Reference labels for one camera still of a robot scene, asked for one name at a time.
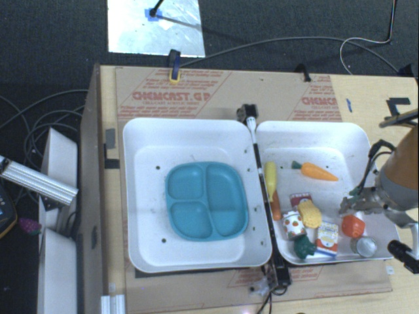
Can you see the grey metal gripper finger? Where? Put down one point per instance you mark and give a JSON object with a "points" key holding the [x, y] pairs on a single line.
{"points": [[346, 205]]}

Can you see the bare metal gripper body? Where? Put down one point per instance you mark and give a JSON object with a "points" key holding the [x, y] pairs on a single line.
{"points": [[373, 199]]}

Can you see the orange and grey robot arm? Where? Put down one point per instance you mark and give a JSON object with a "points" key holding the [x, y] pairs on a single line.
{"points": [[401, 165]]}

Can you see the yellow biscuit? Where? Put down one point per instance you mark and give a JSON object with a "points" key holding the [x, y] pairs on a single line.
{"points": [[310, 214]]}

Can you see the white and red carton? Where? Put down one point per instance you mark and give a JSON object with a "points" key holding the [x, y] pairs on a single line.
{"points": [[327, 240]]}

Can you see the orange carrot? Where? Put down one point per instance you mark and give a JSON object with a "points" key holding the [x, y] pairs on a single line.
{"points": [[317, 172]]}

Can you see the silver can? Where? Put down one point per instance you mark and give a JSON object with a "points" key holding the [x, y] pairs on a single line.
{"points": [[365, 246]]}

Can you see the white can with orange print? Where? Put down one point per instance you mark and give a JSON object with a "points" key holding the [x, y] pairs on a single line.
{"points": [[293, 226]]}

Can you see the green broccoli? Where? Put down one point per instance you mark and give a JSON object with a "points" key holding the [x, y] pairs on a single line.
{"points": [[303, 247]]}

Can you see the white plastic tray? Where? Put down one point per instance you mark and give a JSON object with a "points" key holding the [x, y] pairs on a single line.
{"points": [[150, 188], [327, 142]]}

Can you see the orange sausage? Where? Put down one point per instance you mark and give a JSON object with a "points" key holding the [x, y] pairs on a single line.
{"points": [[276, 208]]}

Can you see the yellow banana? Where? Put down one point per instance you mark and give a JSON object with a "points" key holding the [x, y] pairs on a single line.
{"points": [[270, 175]]}

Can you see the thin black and white rod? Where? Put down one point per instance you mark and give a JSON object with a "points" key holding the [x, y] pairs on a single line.
{"points": [[256, 149]]}

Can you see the blue divided plate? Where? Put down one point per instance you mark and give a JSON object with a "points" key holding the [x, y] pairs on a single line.
{"points": [[206, 201]]}

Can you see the brown cardboard board red print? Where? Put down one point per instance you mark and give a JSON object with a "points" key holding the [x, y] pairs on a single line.
{"points": [[203, 92]]}

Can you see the purple grapes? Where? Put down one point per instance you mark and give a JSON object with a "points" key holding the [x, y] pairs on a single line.
{"points": [[30, 226]]}

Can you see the black cylinder on white bracket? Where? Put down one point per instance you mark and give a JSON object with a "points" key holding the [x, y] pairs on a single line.
{"points": [[401, 250]]}

